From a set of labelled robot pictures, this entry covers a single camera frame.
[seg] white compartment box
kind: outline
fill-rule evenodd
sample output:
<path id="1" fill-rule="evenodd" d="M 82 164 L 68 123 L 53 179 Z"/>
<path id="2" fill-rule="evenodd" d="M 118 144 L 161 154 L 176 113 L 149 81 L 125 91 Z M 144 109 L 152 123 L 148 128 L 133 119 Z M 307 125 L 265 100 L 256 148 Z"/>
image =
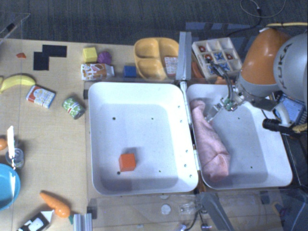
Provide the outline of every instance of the white compartment box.
<path id="1" fill-rule="evenodd" d="M 203 99 L 205 113 L 225 85 L 194 84 L 189 101 Z M 171 84 L 98 82 L 89 89 L 92 180 L 109 196 L 183 193 L 198 183 L 184 97 Z M 230 175 L 213 183 L 216 190 L 289 185 L 292 171 L 280 133 L 262 128 L 264 115 L 249 103 L 223 110 L 213 127 L 231 155 Z M 119 172 L 121 154 L 134 153 L 136 168 Z"/>
<path id="2" fill-rule="evenodd" d="M 184 98 L 171 84 L 95 83 L 89 89 L 92 180 L 102 195 L 189 192 L 198 183 Z M 119 174 L 121 154 L 134 171 Z"/>

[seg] blue bowl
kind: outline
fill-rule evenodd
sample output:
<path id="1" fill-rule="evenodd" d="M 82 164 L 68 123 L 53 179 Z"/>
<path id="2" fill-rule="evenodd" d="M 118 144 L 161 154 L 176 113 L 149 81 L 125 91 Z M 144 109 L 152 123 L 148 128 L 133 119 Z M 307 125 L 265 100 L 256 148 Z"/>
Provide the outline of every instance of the blue bowl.
<path id="1" fill-rule="evenodd" d="M 0 189 L 0 210 L 4 210 L 10 207 L 20 191 L 17 172 L 5 164 L 0 164 Z"/>

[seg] orange block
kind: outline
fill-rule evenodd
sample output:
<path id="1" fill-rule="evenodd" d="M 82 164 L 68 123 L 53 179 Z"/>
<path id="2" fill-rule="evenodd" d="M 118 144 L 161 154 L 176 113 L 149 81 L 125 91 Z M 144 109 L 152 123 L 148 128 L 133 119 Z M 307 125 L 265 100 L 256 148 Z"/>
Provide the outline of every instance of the orange block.
<path id="1" fill-rule="evenodd" d="M 133 153 L 122 154 L 119 158 L 120 171 L 133 171 L 136 167 L 135 155 Z"/>

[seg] toy banana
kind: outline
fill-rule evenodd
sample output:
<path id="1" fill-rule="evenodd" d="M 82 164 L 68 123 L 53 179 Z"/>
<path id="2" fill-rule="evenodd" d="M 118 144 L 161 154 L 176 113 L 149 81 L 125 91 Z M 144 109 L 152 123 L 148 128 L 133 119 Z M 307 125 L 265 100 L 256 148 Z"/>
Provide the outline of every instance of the toy banana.
<path id="1" fill-rule="evenodd" d="M 26 75 L 14 75 L 14 76 L 8 77 L 3 81 L 1 89 L 0 89 L 0 93 L 16 85 L 33 86 L 35 85 L 35 80 Z"/>

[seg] pink towel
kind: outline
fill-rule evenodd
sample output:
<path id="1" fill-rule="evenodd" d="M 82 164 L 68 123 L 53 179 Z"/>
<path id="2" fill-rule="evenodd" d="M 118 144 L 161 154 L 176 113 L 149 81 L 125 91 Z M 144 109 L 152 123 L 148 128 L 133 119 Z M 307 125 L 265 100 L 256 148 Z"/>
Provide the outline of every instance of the pink towel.
<path id="1" fill-rule="evenodd" d="M 193 100 L 190 106 L 202 175 L 212 182 L 220 181 L 229 174 L 230 155 L 218 134 L 204 118 L 205 103 Z"/>

